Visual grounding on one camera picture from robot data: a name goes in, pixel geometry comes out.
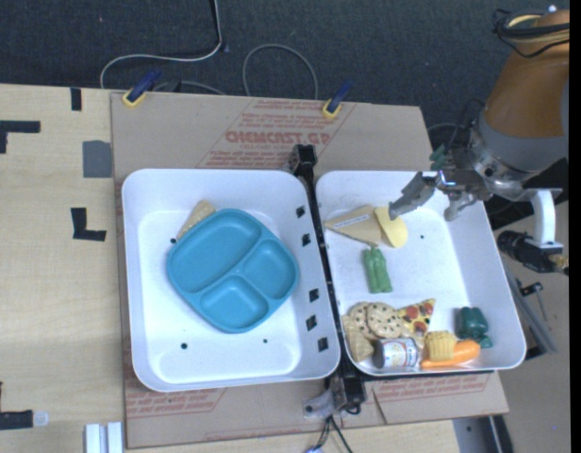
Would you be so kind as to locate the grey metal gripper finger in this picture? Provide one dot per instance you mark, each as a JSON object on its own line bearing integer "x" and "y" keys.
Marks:
{"x": 410, "y": 195}
{"x": 456, "y": 204}

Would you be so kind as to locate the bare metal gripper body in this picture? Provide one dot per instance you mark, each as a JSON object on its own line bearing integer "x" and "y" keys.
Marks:
{"x": 488, "y": 177}

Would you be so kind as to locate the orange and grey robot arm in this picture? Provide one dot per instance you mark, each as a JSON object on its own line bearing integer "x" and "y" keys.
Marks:
{"x": 526, "y": 92}

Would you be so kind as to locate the yellow potato chip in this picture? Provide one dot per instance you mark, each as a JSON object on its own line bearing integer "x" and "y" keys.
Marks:
{"x": 395, "y": 234}

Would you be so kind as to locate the tan cheese wedge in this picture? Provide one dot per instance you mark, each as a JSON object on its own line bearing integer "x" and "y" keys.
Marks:
{"x": 359, "y": 224}

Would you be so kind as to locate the white plastic tray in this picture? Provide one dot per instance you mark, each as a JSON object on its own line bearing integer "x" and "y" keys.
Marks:
{"x": 441, "y": 272}
{"x": 215, "y": 357}

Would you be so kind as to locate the green asparagus bundle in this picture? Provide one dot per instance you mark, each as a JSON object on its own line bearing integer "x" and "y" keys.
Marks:
{"x": 377, "y": 272}

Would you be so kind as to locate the pizza slice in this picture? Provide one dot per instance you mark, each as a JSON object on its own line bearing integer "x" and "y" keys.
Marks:
{"x": 418, "y": 316}

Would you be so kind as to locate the green bell pepper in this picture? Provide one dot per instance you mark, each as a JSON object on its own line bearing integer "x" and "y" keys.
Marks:
{"x": 472, "y": 323}

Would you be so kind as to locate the chocolate chip biscuit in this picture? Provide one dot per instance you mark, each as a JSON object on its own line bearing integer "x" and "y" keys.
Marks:
{"x": 384, "y": 321}
{"x": 358, "y": 316}

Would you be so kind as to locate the yellow corn piece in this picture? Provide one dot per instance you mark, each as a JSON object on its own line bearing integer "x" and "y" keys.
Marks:
{"x": 440, "y": 345}

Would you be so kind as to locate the orange carrot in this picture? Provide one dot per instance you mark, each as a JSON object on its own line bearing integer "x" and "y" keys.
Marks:
{"x": 462, "y": 353}

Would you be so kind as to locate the small white and red can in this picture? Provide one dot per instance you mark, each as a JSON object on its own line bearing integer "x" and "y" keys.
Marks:
{"x": 399, "y": 353}

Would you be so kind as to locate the blue divided plate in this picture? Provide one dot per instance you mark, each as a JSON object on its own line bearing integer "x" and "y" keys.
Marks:
{"x": 229, "y": 267}

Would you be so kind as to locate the brown cardboard board red print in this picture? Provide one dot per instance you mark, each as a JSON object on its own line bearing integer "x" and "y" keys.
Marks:
{"x": 187, "y": 130}

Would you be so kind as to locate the black cylinder on white bracket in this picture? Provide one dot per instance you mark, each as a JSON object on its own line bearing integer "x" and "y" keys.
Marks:
{"x": 526, "y": 250}

